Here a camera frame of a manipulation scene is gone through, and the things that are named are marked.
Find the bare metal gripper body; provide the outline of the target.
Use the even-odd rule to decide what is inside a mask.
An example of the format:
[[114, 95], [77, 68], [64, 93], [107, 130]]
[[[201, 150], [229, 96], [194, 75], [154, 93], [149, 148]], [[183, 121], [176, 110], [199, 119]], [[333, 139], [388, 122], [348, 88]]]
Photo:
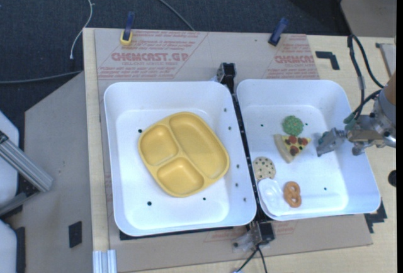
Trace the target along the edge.
[[344, 130], [346, 138], [353, 143], [353, 155], [360, 155], [371, 146], [396, 147], [395, 124], [384, 115], [360, 115], [357, 120], [347, 123]]

